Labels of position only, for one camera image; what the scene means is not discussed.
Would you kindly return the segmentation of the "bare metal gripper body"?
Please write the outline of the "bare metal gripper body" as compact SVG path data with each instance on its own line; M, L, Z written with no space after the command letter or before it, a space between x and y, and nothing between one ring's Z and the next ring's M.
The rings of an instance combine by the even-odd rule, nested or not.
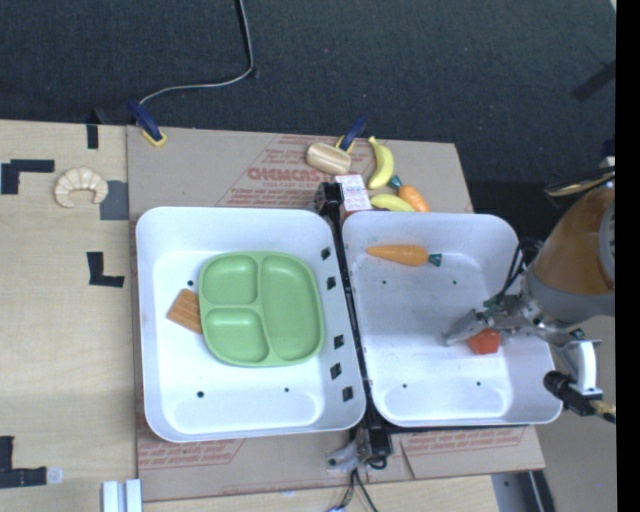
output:
M545 313L539 303L525 294L496 294L484 303L480 320L507 336L544 335Z

